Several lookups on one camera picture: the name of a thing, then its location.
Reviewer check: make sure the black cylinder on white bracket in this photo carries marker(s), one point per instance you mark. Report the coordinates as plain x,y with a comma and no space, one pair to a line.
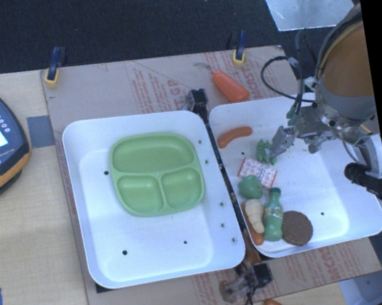
363,176

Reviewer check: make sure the brown biscuit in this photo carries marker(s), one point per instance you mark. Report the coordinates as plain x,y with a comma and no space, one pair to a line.
297,228

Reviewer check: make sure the green pepper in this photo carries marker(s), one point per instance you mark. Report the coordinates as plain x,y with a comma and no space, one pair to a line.
250,186

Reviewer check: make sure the green broccoli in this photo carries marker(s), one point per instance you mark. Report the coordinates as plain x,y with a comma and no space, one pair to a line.
261,149

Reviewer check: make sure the green divided plate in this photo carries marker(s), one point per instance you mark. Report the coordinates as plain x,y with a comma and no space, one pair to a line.
156,173

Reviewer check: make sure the orange and white packet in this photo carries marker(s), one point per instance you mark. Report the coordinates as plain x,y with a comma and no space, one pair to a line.
253,169

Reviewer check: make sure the white plastic tray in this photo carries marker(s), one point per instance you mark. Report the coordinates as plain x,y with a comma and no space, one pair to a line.
318,185
155,247

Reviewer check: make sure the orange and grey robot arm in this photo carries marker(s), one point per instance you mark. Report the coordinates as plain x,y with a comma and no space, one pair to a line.
346,66

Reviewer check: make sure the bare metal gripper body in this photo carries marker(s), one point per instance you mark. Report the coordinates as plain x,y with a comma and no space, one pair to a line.
315,123

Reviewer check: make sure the white parsnip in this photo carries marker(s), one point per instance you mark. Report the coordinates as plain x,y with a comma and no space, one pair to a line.
255,213

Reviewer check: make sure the thin black rod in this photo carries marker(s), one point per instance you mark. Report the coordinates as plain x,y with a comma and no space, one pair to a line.
224,175

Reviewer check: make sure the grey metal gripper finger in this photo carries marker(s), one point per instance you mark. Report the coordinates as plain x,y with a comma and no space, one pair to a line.
280,140
317,143

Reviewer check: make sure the green bottle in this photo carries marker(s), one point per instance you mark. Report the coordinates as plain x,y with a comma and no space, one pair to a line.
273,219

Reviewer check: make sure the brown cardboard board red print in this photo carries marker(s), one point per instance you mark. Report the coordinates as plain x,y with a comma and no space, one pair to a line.
112,88

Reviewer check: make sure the orange bottle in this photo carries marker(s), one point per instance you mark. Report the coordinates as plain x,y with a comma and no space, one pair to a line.
231,88

